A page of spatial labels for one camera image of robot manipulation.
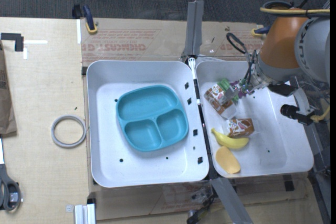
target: black clamp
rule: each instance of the black clamp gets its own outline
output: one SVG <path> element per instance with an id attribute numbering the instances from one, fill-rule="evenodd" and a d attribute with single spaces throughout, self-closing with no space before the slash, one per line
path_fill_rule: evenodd
<path id="1" fill-rule="evenodd" d="M 190 217 L 187 219 L 187 224 L 197 224 L 201 219 L 203 219 L 210 210 L 210 205 L 213 203 L 214 199 L 217 198 L 217 194 L 211 195 L 207 200 L 203 202 L 203 207 L 199 210 L 196 210 Z"/>
<path id="2" fill-rule="evenodd" d="M 83 13 L 81 12 L 80 5 L 76 4 L 72 8 L 72 17 L 73 19 L 80 19 L 81 17 L 86 18 L 86 29 L 90 34 L 95 34 L 97 32 L 97 26 L 93 21 L 93 16 L 88 5 L 83 6 Z"/>
<path id="3" fill-rule="evenodd" d="M 297 106 L 284 104 L 280 109 L 280 113 L 281 115 L 286 116 L 290 119 L 298 120 L 298 122 L 303 125 L 312 124 L 313 120 L 311 119 L 311 117 L 315 115 L 315 112 L 312 111 L 308 115 L 303 115 L 303 114 L 297 113 L 299 110 L 300 109 Z"/>
<path id="4" fill-rule="evenodd" d="M 14 40 L 15 41 L 15 51 L 23 51 L 24 37 L 21 36 L 21 34 L 0 33 L 0 40 Z"/>
<path id="5" fill-rule="evenodd" d="M 298 89 L 297 87 L 294 87 L 294 86 L 291 86 L 285 83 L 278 84 L 278 85 L 270 84 L 267 87 L 271 92 L 277 93 L 285 97 L 291 96 Z"/>
<path id="6" fill-rule="evenodd" d="M 270 30 L 270 26 L 266 26 L 263 28 L 253 28 L 251 30 L 251 34 L 253 37 L 262 37 L 263 34 L 268 34 L 269 30 Z"/>

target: blue plate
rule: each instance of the blue plate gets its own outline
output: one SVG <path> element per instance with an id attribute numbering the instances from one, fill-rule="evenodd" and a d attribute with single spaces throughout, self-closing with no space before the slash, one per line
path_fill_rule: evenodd
<path id="1" fill-rule="evenodd" d="M 123 94 L 117 101 L 117 118 L 126 140 L 143 152 L 175 144 L 188 133 L 182 104 L 175 92 L 164 85 Z"/>

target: white tape roll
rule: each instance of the white tape roll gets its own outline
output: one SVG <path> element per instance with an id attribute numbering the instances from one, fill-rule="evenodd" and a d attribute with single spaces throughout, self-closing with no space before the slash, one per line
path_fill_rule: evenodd
<path id="1" fill-rule="evenodd" d="M 82 134 L 82 137 L 78 141 L 76 141 L 74 143 L 71 143 L 71 144 L 67 144 L 67 143 L 61 142 L 59 139 L 56 138 L 56 136 L 55 136 L 56 125 L 60 121 L 63 121 L 63 120 L 74 120 L 74 121 L 77 121 L 82 126 L 83 134 Z M 51 137 L 54 140 L 55 144 L 60 146 L 60 147 L 73 148 L 75 146 L 78 146 L 80 143 L 82 143 L 84 141 L 84 139 L 86 137 L 85 123 L 80 117 L 78 117 L 76 115 L 63 115 L 61 117 L 58 117 L 57 119 L 54 120 L 53 125 L 51 126 Z"/>

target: banana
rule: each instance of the banana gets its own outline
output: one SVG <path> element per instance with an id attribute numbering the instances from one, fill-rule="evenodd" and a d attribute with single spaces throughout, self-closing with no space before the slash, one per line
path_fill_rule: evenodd
<path id="1" fill-rule="evenodd" d="M 240 138 L 229 137 L 225 134 L 222 134 L 216 131 L 215 128 L 212 128 L 211 132 L 215 135 L 216 140 L 220 145 L 226 146 L 229 148 L 234 148 L 234 149 L 241 148 L 243 146 L 246 146 L 246 144 L 249 141 L 248 137 L 240 137 Z"/>

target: paper bag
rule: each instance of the paper bag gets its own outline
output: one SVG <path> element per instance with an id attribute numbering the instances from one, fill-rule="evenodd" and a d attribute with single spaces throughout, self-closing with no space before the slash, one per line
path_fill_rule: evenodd
<path id="1" fill-rule="evenodd" d="M 10 94 L 4 48 L 0 41 L 0 134 L 16 131 L 16 122 Z"/>

